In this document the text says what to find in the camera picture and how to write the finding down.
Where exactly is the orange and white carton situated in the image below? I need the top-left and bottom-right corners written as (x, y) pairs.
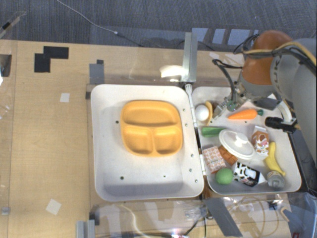
top-left (251, 125), bottom-right (270, 156)

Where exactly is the yellow curved slice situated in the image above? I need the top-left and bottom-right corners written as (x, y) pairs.
top-left (205, 101), bottom-right (214, 126)

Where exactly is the yellow banana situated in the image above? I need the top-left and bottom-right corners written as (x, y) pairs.
top-left (263, 141), bottom-right (286, 177)

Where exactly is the thin black and white rod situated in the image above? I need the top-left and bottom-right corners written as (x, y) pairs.
top-left (184, 83), bottom-right (208, 177)

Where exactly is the brown chocolate bar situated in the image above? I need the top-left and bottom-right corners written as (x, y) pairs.
top-left (218, 145), bottom-right (239, 166)

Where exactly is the green cucumber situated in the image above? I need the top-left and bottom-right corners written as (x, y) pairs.
top-left (201, 126), bottom-right (226, 138)

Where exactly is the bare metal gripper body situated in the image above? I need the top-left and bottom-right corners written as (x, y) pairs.
top-left (214, 88), bottom-right (249, 112)

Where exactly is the white egg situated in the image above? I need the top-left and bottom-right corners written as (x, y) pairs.
top-left (195, 104), bottom-right (210, 122)

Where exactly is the grey bottle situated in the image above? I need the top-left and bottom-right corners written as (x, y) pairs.
top-left (266, 170), bottom-right (286, 189)

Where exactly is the black cylinder on white bracket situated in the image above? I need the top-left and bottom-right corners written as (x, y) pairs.
top-left (264, 98), bottom-right (298, 134)

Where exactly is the green ball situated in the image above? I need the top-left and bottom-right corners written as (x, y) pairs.
top-left (215, 167), bottom-right (234, 185)

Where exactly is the orange divided plate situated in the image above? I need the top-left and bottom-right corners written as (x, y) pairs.
top-left (120, 100), bottom-right (184, 158)

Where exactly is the orange carrot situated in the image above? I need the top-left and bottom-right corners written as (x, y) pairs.
top-left (227, 109), bottom-right (264, 121)

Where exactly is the black and white cow carton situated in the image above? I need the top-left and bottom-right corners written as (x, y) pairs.
top-left (232, 162), bottom-right (268, 188)

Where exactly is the orange patterned packet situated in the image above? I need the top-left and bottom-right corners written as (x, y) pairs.
top-left (203, 146), bottom-right (227, 175)

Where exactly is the white plastic tray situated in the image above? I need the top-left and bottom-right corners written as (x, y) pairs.
top-left (192, 86), bottom-right (303, 196)
top-left (90, 84), bottom-right (205, 203)

